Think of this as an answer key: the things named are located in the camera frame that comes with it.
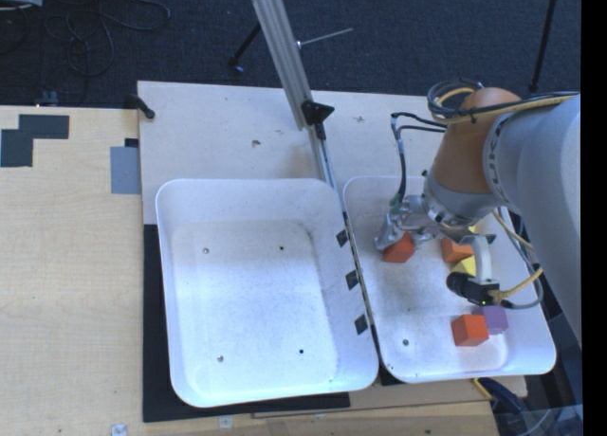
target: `wooden table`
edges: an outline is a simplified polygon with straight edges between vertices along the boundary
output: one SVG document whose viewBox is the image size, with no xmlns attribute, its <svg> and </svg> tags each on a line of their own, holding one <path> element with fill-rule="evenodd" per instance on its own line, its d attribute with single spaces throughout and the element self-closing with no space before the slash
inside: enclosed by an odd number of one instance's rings
<svg viewBox="0 0 607 436">
<path fill-rule="evenodd" d="M 143 423 L 141 195 L 112 193 L 110 172 L 110 149 L 138 138 L 140 114 L 0 107 L 1 130 L 20 115 L 69 117 L 67 139 L 33 139 L 31 167 L 0 168 L 2 434 L 499 434 L 469 380 L 374 385 L 323 414 Z M 523 377 L 500 380 L 526 394 Z"/>
</svg>

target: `white tray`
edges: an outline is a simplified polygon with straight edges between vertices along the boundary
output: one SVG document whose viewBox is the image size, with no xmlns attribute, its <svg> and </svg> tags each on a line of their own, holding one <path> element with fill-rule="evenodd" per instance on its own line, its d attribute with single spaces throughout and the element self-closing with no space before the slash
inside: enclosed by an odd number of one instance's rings
<svg viewBox="0 0 607 436">
<path fill-rule="evenodd" d="M 344 187 L 344 203 L 354 235 L 362 277 L 377 330 L 380 357 L 398 380 L 415 383 L 549 372 L 556 361 L 550 330 L 537 305 L 507 310 L 509 328 L 476 347 L 457 347 L 451 321 L 475 305 L 446 286 L 450 265 L 439 241 L 421 245 L 405 264 L 385 263 L 376 250 L 388 204 L 399 178 L 362 176 Z M 408 177 L 407 193 L 419 194 L 423 177 Z M 528 277 L 525 264 L 504 230 L 488 216 L 479 233 L 495 233 L 490 245 L 492 278 L 510 289 Z M 523 304 L 536 297 L 532 286 L 509 298 Z"/>
<path fill-rule="evenodd" d="M 156 214 L 171 381 L 184 402 L 216 407 L 374 382 L 360 285 L 346 279 L 351 246 L 338 240 L 340 199 L 325 183 L 177 179 L 158 191 Z"/>
</svg>

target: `toy block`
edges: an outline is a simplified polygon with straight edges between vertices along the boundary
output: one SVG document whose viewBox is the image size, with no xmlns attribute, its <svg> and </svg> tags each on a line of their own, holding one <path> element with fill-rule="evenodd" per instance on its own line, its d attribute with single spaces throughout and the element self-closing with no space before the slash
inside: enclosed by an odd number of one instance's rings
<svg viewBox="0 0 607 436">
<path fill-rule="evenodd" d="M 508 327 L 508 318 L 504 306 L 488 304 L 487 306 L 479 306 L 472 313 L 485 317 L 487 331 L 490 335 L 499 335 Z"/>
<path fill-rule="evenodd" d="M 483 315 L 462 315 L 451 322 L 451 331 L 457 347 L 475 347 L 489 338 Z"/>
<path fill-rule="evenodd" d="M 476 276 L 476 259 L 471 256 L 466 259 L 462 259 L 454 267 L 451 268 L 451 272 L 466 273 L 471 276 Z"/>
<path fill-rule="evenodd" d="M 441 237 L 440 248 L 443 252 L 443 261 L 445 263 L 457 263 L 474 254 L 471 245 L 459 245 L 449 237 Z"/>
<path fill-rule="evenodd" d="M 414 253 L 414 239 L 410 232 L 405 232 L 397 243 L 383 249 L 382 259 L 386 263 L 406 263 Z"/>
</svg>

